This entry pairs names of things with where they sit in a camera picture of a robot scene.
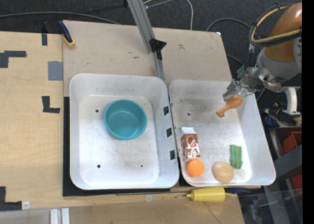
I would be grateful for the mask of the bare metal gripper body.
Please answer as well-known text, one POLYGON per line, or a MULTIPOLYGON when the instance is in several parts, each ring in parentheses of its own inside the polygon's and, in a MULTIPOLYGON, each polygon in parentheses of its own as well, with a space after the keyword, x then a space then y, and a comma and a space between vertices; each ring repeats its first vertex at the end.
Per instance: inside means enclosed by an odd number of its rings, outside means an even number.
POLYGON ((240 85, 248 91, 255 92, 265 88, 278 93, 284 82, 285 79, 274 76, 266 68, 249 67, 241 78, 240 85))

